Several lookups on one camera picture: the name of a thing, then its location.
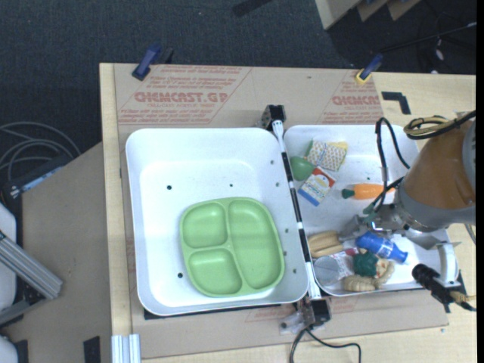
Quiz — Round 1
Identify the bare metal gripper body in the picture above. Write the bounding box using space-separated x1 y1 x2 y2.
361 203 451 250

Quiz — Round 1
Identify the blue bottle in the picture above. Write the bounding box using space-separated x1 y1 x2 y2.
355 231 411 265

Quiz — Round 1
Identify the tan toy bread bun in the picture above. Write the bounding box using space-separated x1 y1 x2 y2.
306 229 344 259

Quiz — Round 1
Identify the orange carrot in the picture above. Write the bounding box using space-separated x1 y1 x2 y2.
340 182 396 201

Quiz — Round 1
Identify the red and white packet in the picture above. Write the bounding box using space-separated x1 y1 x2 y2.
331 248 359 280

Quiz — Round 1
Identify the green broccoli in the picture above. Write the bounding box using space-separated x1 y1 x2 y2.
352 250 380 278

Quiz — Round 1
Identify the tan pizza slice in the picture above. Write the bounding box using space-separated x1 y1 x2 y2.
374 258 396 280

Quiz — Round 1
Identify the white, blue and orange carton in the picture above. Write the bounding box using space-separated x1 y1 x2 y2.
296 166 337 207

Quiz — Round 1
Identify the tan toy croissant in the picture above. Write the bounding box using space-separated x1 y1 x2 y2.
343 274 383 293

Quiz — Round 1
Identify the white plastic tray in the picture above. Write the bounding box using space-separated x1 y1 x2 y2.
125 126 311 317
282 123 461 298

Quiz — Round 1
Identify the thin black and white rod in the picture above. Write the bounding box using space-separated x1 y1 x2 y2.
271 119 322 299

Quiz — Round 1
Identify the yellow patterned packet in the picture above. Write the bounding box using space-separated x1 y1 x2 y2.
306 139 349 172

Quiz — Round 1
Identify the green toy pear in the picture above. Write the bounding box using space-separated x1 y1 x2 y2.
290 155 315 182

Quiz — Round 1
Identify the green divided plate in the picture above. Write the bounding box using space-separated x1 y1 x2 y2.
178 196 286 299

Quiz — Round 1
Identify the brown cardboard board, red print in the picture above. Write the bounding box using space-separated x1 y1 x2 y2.
112 63 451 361

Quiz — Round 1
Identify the black cylinder on white bracket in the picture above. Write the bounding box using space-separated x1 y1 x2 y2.
411 241 467 306

